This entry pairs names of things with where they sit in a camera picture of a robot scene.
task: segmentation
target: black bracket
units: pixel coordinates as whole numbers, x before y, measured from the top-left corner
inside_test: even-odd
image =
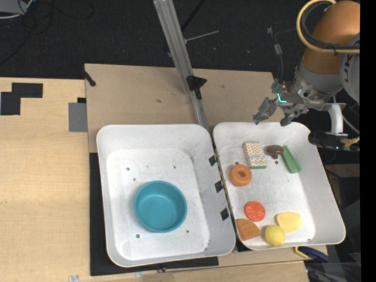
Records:
[[[202,99],[200,88],[207,82],[207,79],[194,75],[188,75],[187,83],[191,91],[196,93],[197,99]]]

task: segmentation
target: teal bowl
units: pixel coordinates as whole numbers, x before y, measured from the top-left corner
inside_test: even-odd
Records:
[[[187,202],[183,193],[164,181],[152,181],[140,187],[133,208],[144,227],[160,233],[175,230],[187,215]]]

